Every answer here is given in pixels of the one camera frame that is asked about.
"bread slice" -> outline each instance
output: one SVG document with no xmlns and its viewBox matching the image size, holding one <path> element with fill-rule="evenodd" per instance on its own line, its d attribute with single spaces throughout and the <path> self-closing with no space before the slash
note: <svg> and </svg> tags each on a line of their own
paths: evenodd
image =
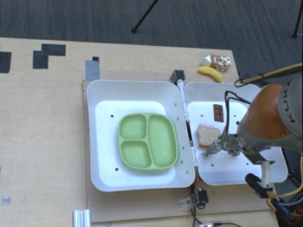
<svg viewBox="0 0 303 227">
<path fill-rule="evenodd" d="M 199 137 L 199 146 L 205 148 L 209 147 L 221 134 L 219 129 L 204 124 L 198 126 L 197 133 Z"/>
</svg>

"white tray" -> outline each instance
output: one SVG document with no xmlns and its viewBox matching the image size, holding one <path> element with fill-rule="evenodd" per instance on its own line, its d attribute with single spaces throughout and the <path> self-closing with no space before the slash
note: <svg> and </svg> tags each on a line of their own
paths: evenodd
<svg viewBox="0 0 303 227">
<path fill-rule="evenodd" d="M 91 179 L 105 192 L 183 188 L 195 179 L 178 88 L 168 82 L 93 81 L 88 87 Z M 136 170 L 125 165 L 118 147 L 118 124 L 127 114 L 158 113 L 174 124 L 178 160 L 165 170 Z"/>
<path fill-rule="evenodd" d="M 252 101 L 260 91 L 257 86 L 235 88 L 233 84 L 188 83 L 186 105 L 190 120 L 199 174 L 211 185 L 246 184 L 245 175 L 261 177 L 261 167 L 251 164 L 243 154 L 237 157 L 226 151 L 203 156 L 196 135 L 200 123 L 223 130 L 226 124 L 224 92 L 230 90 Z M 88 87 L 91 179 L 105 192 L 183 188 L 195 178 L 189 139 L 179 89 L 169 82 L 97 80 Z M 213 104 L 223 106 L 224 122 L 214 122 Z M 236 133 L 236 122 L 246 113 L 248 105 L 230 101 L 230 133 Z M 132 113 L 158 113 L 173 122 L 178 140 L 178 160 L 166 170 L 136 170 L 125 165 L 120 157 L 117 129 L 121 118 Z M 287 168 L 280 148 L 262 152 L 271 166 L 271 182 L 287 177 Z"/>
</svg>

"green plate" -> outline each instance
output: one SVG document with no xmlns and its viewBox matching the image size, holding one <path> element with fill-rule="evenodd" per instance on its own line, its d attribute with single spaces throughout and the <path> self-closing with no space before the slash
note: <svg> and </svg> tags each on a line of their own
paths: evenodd
<svg viewBox="0 0 303 227">
<path fill-rule="evenodd" d="M 118 137 L 121 158 L 129 167 L 157 170 L 169 168 L 177 161 L 174 125 L 162 114 L 126 115 L 119 123 Z"/>
</svg>

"gray carpet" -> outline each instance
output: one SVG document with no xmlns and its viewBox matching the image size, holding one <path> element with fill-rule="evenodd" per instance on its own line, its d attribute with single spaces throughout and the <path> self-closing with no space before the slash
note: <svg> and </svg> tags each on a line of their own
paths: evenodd
<svg viewBox="0 0 303 227">
<path fill-rule="evenodd" d="M 229 49 L 241 76 L 302 62 L 301 0 L 160 0 L 131 34 L 152 1 L 0 0 L 0 37 Z"/>
</svg>

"banana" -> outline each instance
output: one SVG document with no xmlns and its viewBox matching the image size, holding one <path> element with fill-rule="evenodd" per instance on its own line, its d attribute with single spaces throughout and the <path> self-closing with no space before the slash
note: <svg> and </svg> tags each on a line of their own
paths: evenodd
<svg viewBox="0 0 303 227">
<path fill-rule="evenodd" d="M 211 76 L 213 79 L 215 79 L 217 82 L 223 82 L 222 74 L 217 71 L 216 69 L 209 67 L 209 66 L 201 66 L 199 68 L 199 72 Z"/>
</svg>

